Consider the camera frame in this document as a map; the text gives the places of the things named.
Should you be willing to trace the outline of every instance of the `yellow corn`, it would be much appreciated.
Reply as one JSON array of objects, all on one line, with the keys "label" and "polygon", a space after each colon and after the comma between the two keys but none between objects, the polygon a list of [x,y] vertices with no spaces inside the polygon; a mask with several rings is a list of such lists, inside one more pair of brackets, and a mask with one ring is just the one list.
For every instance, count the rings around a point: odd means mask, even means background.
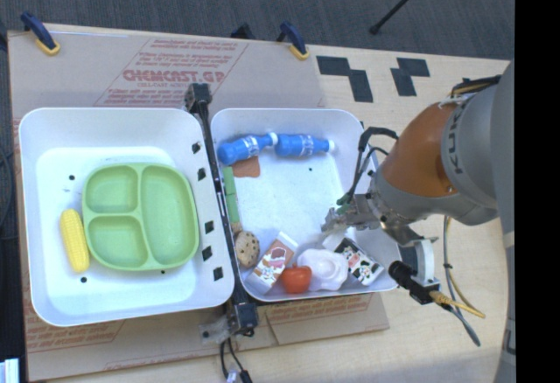
[{"label": "yellow corn", "polygon": [[77,211],[66,209],[60,215],[60,231],[70,265],[76,273],[82,273],[89,268],[89,249],[84,226]]}]

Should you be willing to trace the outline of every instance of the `robotic arm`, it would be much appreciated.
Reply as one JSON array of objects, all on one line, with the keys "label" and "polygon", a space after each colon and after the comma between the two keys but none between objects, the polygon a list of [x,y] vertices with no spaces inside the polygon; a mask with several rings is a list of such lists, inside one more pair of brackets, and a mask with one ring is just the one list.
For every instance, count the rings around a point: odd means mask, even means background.
[{"label": "robotic arm", "polygon": [[[475,226],[500,217],[509,275],[509,305],[496,381],[515,381],[515,61],[484,84],[466,82],[451,98],[418,115],[397,138],[374,173],[368,191],[350,191],[331,208],[324,232],[344,226],[381,227],[403,247],[414,246],[419,269],[396,262],[389,274],[420,303],[438,286],[431,242],[409,224],[443,214]],[[365,149],[360,142],[359,150]]]}]

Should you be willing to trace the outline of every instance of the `blue bottle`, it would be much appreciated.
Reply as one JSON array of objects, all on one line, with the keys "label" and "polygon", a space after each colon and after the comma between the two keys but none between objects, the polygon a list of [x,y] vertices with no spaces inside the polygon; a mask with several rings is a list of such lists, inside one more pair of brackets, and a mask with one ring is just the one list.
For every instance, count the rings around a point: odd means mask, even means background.
[{"label": "blue bottle", "polygon": [[225,165],[231,165],[242,159],[258,155],[264,147],[271,147],[278,142],[278,136],[268,133],[264,136],[245,136],[231,143],[223,143],[218,148],[218,159]]},{"label": "blue bottle", "polygon": [[308,135],[278,135],[275,152],[279,156],[311,156],[321,151],[333,151],[334,142]]}]

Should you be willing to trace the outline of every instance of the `green plate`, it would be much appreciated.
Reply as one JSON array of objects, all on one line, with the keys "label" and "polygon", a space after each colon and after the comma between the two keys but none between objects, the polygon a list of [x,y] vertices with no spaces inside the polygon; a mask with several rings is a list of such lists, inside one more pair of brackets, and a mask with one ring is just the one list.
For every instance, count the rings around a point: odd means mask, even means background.
[{"label": "green plate", "polygon": [[82,214],[92,256],[110,268],[173,268],[199,247],[193,191],[185,176],[167,165],[94,170],[84,184]]}]

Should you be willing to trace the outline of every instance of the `table surface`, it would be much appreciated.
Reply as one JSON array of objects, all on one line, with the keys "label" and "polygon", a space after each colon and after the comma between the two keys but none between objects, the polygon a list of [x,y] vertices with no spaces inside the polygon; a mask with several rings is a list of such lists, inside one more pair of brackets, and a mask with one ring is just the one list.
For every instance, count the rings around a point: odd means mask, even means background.
[{"label": "table surface", "polygon": [[[319,106],[353,113],[365,126],[383,124],[400,133],[427,105],[445,97],[464,78],[476,79],[503,73],[507,61],[422,55],[411,52],[381,52],[319,45],[308,46],[306,61],[320,57],[347,59],[352,71],[364,71],[374,102],[356,101],[348,75],[321,73],[315,67],[323,99]],[[414,59],[429,68],[429,76],[408,73],[416,96],[399,95],[399,71],[406,68],[397,59]],[[390,149],[390,143],[381,145]],[[445,286],[443,263],[443,217],[434,216],[414,225],[421,235],[439,236],[434,243],[437,277]],[[238,359],[255,382],[488,382],[497,369],[508,306],[508,274],[500,221],[481,226],[451,223],[449,256],[453,273],[466,298],[486,318],[465,318],[479,336],[477,347],[461,322],[436,304],[421,306],[404,289],[381,294],[389,329],[359,335],[314,340],[238,352]],[[233,364],[226,355],[227,366]],[[225,381],[217,355],[117,371],[66,377],[58,382]]]}]

